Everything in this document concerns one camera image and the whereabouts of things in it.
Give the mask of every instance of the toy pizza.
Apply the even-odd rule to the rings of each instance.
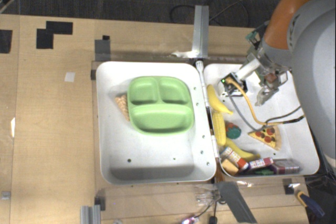
[[[250,132],[249,136],[263,142],[264,144],[279,150],[281,148],[281,136],[276,126],[264,128],[260,131]]]

